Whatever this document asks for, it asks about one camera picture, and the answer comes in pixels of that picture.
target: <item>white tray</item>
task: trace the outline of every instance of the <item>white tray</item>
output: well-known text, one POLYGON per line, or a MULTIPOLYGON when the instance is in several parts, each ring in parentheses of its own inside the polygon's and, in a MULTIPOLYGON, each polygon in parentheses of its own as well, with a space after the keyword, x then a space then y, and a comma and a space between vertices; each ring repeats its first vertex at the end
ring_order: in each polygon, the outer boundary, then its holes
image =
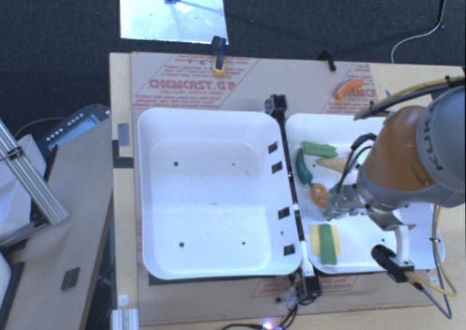
MULTIPOLYGON (((302 147, 302 141, 335 146, 339 157, 347 157, 354 140, 362 134, 375 133, 382 128, 384 118, 370 118, 354 121, 347 115, 295 114, 286 124, 288 146, 291 161, 295 163, 296 153, 302 147)), ((362 163, 367 152, 359 158, 362 163)), ((312 182, 321 183, 330 189, 340 179, 341 174, 335 170, 317 164, 319 157, 304 155, 306 167, 312 172, 312 182)), ((345 180, 345 184, 353 184, 356 171, 353 170, 345 180)), ((383 269, 372 259, 371 250, 377 244, 382 244, 396 251, 395 234, 383 232, 367 216, 348 216, 343 219, 328 222, 336 225, 339 233, 341 255, 337 256, 337 265, 322 264, 319 255, 313 255, 309 241, 309 225, 323 224, 323 209, 312 201, 309 186, 301 184, 295 175, 296 193, 301 211, 304 234, 307 239, 307 249, 311 263, 319 270, 329 273, 377 272, 383 269)), ((427 203, 412 203, 408 208, 396 211, 401 221, 406 224, 416 224, 409 232, 410 259, 417 269, 431 269, 434 261, 432 255, 431 221, 432 208, 427 203)))
POLYGON ((138 135, 143 260, 152 275, 286 275, 299 266, 282 139, 269 115, 150 109, 138 135), (277 163, 283 169, 273 173, 277 163))

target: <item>white plastic box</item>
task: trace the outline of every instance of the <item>white plastic box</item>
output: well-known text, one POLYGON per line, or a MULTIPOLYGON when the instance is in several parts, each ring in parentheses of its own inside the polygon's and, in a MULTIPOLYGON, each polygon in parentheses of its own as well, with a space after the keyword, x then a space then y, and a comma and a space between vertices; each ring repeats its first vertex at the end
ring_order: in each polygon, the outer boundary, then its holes
MULTIPOLYGON (((382 122, 294 115, 286 125, 291 162, 302 141, 333 145, 345 156, 359 135, 377 134, 382 122)), ((294 217, 280 127, 265 113, 149 109, 139 118, 138 135, 143 260, 158 278, 286 275, 302 256, 327 273, 376 272, 382 268, 371 258, 372 247, 396 249, 393 233, 381 231, 367 216, 352 216, 329 222, 338 228, 341 255, 337 265, 320 263, 312 254, 309 225, 327 221, 297 176, 301 218, 294 217), (306 238, 304 255, 296 222, 306 238)), ((305 157, 317 182, 329 189, 339 180, 336 171, 315 165, 317 157, 305 157)), ((347 181, 354 180, 349 174, 347 181)), ((416 224, 411 231, 416 268, 432 268, 430 205, 412 205, 399 217, 416 224)))

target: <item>orange object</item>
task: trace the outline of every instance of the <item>orange object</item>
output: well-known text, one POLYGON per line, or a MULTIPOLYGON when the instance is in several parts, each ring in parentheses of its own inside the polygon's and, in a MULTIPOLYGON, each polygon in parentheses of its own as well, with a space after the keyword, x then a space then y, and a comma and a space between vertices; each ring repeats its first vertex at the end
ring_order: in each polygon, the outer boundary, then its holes
POLYGON ((325 208, 325 203, 328 198, 327 188, 322 184, 314 184, 311 188, 311 197, 316 205, 321 208, 325 208))
POLYGON ((335 99, 341 100, 343 97, 351 90, 356 88, 361 88, 364 84, 362 79, 354 79, 345 82, 344 84, 340 85, 335 92, 335 99))

